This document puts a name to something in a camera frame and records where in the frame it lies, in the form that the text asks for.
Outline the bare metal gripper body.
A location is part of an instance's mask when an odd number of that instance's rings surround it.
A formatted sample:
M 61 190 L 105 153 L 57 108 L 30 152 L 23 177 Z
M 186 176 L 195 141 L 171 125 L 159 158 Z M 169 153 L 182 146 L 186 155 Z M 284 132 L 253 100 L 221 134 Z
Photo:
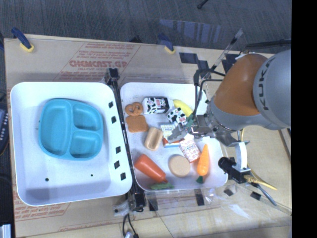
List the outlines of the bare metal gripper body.
M 189 134 L 196 137 L 213 135 L 219 130 L 219 125 L 208 114 L 190 116 L 188 122 L 193 123 L 192 133 Z

